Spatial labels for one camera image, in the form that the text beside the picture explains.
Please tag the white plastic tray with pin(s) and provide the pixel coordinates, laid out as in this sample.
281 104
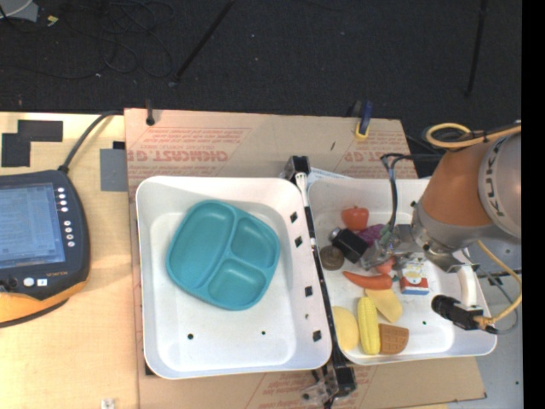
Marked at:
238 347
434 335

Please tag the purple toy grapes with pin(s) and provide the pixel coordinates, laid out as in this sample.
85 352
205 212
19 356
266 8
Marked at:
372 233

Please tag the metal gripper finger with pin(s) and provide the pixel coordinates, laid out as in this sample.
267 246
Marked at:
402 261
371 258

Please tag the yellow toy potato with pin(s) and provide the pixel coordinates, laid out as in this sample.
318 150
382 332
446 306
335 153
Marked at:
345 328

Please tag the white printed paper sheet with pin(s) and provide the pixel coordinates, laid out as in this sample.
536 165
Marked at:
330 174

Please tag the teal divided plate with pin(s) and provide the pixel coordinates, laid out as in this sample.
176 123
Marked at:
221 254

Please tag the brown round biscuit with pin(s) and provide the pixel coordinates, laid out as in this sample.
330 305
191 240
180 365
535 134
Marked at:
331 257

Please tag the pale yellow toy slice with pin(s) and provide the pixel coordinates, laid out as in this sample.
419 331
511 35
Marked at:
387 305

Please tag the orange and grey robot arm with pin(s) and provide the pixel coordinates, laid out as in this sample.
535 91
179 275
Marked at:
462 186

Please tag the orange toy carrot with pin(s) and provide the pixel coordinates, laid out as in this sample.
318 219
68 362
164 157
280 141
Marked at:
370 281

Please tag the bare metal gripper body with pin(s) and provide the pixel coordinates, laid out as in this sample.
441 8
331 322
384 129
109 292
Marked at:
404 239

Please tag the brown toy waffle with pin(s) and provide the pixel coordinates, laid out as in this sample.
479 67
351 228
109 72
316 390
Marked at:
393 339

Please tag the black cylinder on white bracket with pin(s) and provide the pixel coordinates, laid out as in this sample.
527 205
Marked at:
455 311

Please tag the small orange-red toy food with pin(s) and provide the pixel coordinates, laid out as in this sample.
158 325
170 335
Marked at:
386 266

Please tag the orange toy pepper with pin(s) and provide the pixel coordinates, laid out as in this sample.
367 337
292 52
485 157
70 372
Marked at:
354 218

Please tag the white carton red blue print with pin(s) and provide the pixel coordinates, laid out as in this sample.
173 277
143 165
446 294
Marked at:
414 280

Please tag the brown cardboard board red print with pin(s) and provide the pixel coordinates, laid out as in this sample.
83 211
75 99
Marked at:
255 151

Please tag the yellow toy corn cob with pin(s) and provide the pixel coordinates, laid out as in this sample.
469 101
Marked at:
368 326

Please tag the black bottle with grey cap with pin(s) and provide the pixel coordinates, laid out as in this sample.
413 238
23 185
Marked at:
350 245

